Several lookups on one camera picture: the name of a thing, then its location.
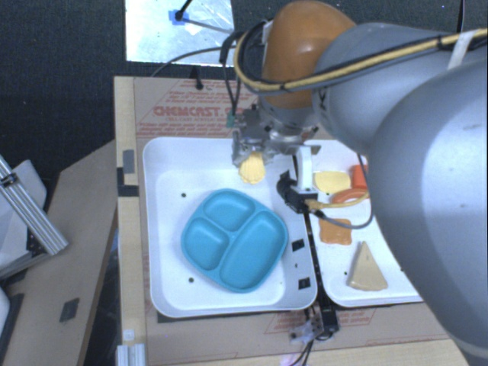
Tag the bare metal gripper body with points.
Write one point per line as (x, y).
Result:
(254, 130)

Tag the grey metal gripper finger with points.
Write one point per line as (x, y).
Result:
(268, 155)
(238, 155)

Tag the yellow ridged crisp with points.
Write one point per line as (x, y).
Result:
(252, 173)

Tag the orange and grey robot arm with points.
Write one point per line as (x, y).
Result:
(419, 147)

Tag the yellow round biscuit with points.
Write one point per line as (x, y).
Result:
(331, 181)

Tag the blue divided plate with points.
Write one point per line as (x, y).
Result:
(236, 242)

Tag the orange carrot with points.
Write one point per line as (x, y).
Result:
(358, 177)

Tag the orange flat wavy slice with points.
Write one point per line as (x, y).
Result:
(335, 235)

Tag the white plastic tray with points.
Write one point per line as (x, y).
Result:
(171, 242)
(343, 292)

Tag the thin black rod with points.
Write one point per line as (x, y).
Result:
(315, 257)

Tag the beige cheese wedge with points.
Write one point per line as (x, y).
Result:
(366, 271)

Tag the brown cardboard board red print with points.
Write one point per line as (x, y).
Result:
(228, 338)

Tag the black cylinder on white bracket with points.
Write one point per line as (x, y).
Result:
(294, 194)

